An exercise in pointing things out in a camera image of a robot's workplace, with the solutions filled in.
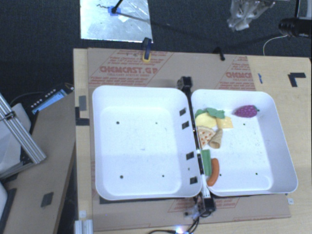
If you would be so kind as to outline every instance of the white tray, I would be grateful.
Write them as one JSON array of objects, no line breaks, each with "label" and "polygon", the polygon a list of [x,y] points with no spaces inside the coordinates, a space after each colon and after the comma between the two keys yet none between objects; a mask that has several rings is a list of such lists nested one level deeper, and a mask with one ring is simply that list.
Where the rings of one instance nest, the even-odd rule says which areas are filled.
[{"label": "white tray", "polygon": [[[194,112],[207,107],[224,110],[234,128],[224,129],[221,148],[211,150],[220,175],[209,190],[218,196],[290,193],[298,180],[271,96],[264,92],[196,90]],[[234,110],[254,105],[253,118],[237,117]]]},{"label": "white tray", "polygon": [[[218,196],[290,193],[297,177],[273,99],[263,92],[197,90],[194,113],[224,110],[220,176],[209,190]],[[233,111],[255,105],[253,118]],[[96,188],[107,200],[192,197],[202,183],[189,105],[173,88],[101,86],[93,92]]]},{"label": "white tray", "polygon": [[[199,193],[189,106],[180,90],[101,86],[93,92],[93,112],[96,188],[101,197],[121,200]],[[183,129],[186,122],[189,126]]]}]

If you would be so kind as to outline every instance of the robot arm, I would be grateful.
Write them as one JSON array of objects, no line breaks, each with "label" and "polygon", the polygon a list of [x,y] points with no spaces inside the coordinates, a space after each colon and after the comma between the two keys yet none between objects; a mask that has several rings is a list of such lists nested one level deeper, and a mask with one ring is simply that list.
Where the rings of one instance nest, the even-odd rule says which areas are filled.
[{"label": "robot arm", "polygon": [[[279,0],[232,0],[229,27],[235,30],[249,28],[252,20],[257,19],[267,9],[272,8]],[[294,37],[311,37],[312,0],[308,0],[305,18],[283,19],[279,24],[282,34]]]}]

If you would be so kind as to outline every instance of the dark floor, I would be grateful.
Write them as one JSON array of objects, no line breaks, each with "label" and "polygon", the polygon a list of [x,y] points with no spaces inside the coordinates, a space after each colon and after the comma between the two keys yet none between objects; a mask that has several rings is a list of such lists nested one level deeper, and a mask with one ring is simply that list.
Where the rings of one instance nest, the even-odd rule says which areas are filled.
[{"label": "dark floor", "polygon": [[[138,43],[80,39],[79,0],[0,1],[0,93],[7,101],[60,83],[73,84],[74,48],[140,48]],[[249,29],[232,32],[227,26],[231,0],[148,0],[152,49],[212,53],[219,46],[225,54],[262,55],[263,44],[280,35],[280,20],[293,17],[295,2],[277,2]],[[301,5],[304,15],[306,0]],[[267,45],[266,55],[311,57],[311,39],[276,39]],[[16,102],[25,107],[34,98]],[[65,209],[73,216],[73,182],[69,188]],[[59,233],[70,233],[71,223],[65,214]]]}]

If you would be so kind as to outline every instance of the metal plate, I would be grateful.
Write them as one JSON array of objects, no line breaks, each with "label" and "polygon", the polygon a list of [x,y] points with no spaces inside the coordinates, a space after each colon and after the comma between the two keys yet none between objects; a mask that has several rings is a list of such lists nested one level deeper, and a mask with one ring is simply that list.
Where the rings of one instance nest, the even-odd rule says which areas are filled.
[{"label": "metal plate", "polygon": [[142,42],[152,39],[147,0],[124,0],[121,13],[111,16],[108,7],[119,0],[80,0],[82,39]]}]

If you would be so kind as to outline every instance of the toy hot dog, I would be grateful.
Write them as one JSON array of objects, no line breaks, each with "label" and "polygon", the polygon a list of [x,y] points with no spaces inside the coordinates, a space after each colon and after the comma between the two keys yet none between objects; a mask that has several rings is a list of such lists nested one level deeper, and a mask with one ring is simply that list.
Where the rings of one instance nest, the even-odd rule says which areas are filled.
[{"label": "toy hot dog", "polygon": [[213,186],[219,177],[220,166],[219,166],[219,161],[216,158],[211,159],[211,167],[212,167],[212,173],[211,173],[210,178],[207,180],[208,186]]}]

